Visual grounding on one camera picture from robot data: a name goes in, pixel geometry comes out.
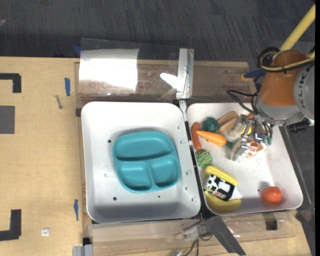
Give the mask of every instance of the dark green vegetable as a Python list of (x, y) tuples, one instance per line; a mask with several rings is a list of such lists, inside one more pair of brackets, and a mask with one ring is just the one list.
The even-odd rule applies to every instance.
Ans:
[(203, 121), (202, 129), (207, 132), (215, 133), (219, 129), (218, 121), (212, 117), (208, 117)]

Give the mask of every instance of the gray square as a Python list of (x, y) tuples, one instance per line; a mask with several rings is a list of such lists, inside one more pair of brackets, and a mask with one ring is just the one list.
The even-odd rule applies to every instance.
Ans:
[(15, 133), (15, 106), (0, 106), (0, 134)]

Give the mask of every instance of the black corner marker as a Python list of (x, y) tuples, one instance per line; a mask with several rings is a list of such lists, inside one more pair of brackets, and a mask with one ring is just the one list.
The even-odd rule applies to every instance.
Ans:
[(0, 241), (16, 240), (21, 236), (21, 209), (11, 210), (10, 229), (0, 231)]
[(0, 80), (12, 80), (12, 92), (21, 93), (21, 75), (18, 73), (0, 73)]

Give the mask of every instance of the orange carrot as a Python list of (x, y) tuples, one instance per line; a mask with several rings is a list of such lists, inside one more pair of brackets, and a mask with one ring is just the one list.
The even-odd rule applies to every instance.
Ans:
[(223, 146), (227, 143), (227, 139), (219, 133), (205, 130), (197, 130), (196, 134), (219, 146)]
[(194, 148), (196, 150), (200, 150), (201, 149), (201, 144), (200, 144), (200, 141), (199, 141), (198, 134), (196, 133), (197, 130), (200, 130), (200, 123), (195, 122), (192, 125), (192, 128), (191, 128), (191, 137), (192, 137), (192, 142), (193, 142)]

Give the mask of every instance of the screw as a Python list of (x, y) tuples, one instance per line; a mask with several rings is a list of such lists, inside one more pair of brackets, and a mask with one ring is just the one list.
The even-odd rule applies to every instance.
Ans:
[(56, 96), (54, 96), (54, 97), (55, 97), (55, 99), (56, 99), (56, 102), (58, 103), (58, 107), (59, 107), (59, 109), (61, 109), (61, 110), (62, 110), (62, 106), (61, 106), (61, 103), (60, 103), (60, 100), (59, 100), (58, 95), (56, 95)]

